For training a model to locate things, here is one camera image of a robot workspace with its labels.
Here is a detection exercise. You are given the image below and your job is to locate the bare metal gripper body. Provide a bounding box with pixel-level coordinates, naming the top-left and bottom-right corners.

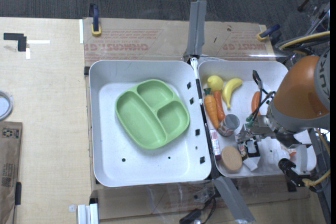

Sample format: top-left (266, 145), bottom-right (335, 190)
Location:
top-left (247, 114), bottom-right (284, 141)

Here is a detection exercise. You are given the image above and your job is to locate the small grey-topped can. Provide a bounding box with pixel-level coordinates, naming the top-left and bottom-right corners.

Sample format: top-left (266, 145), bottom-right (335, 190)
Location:
top-left (218, 113), bottom-right (240, 137)

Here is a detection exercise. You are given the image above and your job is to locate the black and white carton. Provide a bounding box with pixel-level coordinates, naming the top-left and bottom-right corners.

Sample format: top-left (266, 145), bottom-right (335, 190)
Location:
top-left (237, 138), bottom-right (262, 172)

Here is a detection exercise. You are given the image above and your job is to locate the white plastic tray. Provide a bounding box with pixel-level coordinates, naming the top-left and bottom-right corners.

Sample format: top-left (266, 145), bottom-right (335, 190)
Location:
top-left (197, 60), bottom-right (317, 179)
top-left (88, 60), bottom-right (212, 188)

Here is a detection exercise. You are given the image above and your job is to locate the round tan biscuit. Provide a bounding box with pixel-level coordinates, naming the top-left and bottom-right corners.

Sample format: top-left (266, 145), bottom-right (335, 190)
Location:
top-left (220, 145), bottom-right (243, 173)

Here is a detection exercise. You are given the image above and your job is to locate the orange sausage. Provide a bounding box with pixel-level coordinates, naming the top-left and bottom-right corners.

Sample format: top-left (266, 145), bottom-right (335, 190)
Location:
top-left (250, 91), bottom-right (261, 116)

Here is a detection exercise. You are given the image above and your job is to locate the pink and white carton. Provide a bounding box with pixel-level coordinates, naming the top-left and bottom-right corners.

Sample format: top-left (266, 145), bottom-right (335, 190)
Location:
top-left (209, 129), bottom-right (222, 161)

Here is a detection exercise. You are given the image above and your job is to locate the orange carrot with green top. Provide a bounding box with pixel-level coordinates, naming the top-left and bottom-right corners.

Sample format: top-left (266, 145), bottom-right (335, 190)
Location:
top-left (203, 88), bottom-right (220, 130)

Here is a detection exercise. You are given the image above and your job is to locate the yellow banana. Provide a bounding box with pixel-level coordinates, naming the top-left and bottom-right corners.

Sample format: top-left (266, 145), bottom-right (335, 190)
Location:
top-left (222, 78), bottom-right (243, 110)

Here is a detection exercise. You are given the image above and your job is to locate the yellow lemon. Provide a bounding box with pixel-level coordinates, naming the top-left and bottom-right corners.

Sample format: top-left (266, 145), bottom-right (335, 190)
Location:
top-left (207, 75), bottom-right (224, 92)

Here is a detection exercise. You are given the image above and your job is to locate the green divided plate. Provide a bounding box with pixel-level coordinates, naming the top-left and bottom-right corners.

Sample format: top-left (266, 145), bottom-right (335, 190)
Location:
top-left (114, 79), bottom-right (191, 150)

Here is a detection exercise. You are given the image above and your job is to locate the brown cardboard board red print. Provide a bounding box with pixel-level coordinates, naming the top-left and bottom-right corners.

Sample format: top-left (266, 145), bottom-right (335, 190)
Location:
top-left (82, 17), bottom-right (311, 221)

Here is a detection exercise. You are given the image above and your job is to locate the brown paper bag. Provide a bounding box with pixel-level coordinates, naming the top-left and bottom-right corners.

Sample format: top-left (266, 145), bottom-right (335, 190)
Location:
top-left (0, 121), bottom-right (23, 224)

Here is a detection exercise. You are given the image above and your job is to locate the black cylinder on white bracket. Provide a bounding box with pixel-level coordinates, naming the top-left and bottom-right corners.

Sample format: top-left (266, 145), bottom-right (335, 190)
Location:
top-left (277, 144), bottom-right (317, 188)

